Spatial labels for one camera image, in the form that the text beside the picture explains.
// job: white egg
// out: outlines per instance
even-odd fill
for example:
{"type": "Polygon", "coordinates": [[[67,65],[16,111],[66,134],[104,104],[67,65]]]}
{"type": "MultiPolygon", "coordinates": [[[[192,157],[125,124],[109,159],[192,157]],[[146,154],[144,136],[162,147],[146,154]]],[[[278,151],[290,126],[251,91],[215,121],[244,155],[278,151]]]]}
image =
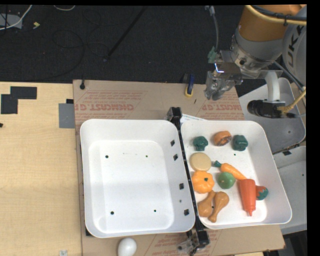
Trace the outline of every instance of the white egg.
{"type": "Polygon", "coordinates": [[[126,237],[118,245],[118,256],[133,256],[136,250],[136,241],[130,237],[126,237]]]}

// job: orange carrot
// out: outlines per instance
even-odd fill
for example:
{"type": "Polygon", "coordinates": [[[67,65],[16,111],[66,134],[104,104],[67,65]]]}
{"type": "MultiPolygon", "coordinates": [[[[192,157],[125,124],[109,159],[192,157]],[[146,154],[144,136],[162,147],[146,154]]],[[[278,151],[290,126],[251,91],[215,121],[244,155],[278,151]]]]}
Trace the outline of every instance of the orange carrot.
{"type": "Polygon", "coordinates": [[[213,166],[220,168],[221,172],[232,174],[237,180],[246,179],[246,176],[244,176],[238,169],[233,167],[231,164],[219,163],[218,161],[215,161],[213,166]]]}

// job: beige round cookie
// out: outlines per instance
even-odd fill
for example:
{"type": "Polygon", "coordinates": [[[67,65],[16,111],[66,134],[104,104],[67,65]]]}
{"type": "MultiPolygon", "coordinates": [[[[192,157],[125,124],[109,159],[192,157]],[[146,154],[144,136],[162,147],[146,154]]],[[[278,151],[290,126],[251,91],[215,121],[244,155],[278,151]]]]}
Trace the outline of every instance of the beige round cookie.
{"type": "Polygon", "coordinates": [[[211,167],[211,159],[205,153],[193,153],[190,156],[189,163],[195,171],[208,171],[211,167]]]}

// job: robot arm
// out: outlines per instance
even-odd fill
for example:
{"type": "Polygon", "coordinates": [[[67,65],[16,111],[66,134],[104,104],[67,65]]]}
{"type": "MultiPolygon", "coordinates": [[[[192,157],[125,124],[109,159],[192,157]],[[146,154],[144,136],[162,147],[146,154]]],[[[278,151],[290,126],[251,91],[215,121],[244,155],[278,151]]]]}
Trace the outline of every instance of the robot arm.
{"type": "Polygon", "coordinates": [[[282,55],[288,71],[306,86],[306,20],[306,4],[259,5],[255,8],[246,5],[232,37],[231,49],[216,53],[215,69],[207,72],[204,91],[207,99],[220,99],[224,92],[240,85],[244,79],[265,79],[268,99],[249,102],[248,111],[261,117],[284,117],[289,107],[280,99],[278,82],[283,71],[269,70],[268,66],[282,55]],[[273,16],[263,15],[258,10],[273,16]]]}

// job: green ball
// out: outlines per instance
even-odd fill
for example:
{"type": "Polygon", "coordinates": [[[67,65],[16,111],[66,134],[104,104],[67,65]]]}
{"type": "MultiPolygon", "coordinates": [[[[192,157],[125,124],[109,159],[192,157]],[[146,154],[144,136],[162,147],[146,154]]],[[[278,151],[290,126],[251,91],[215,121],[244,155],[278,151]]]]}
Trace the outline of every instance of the green ball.
{"type": "Polygon", "coordinates": [[[236,178],[229,172],[222,172],[219,174],[217,182],[222,189],[227,190],[235,184],[236,178]]]}

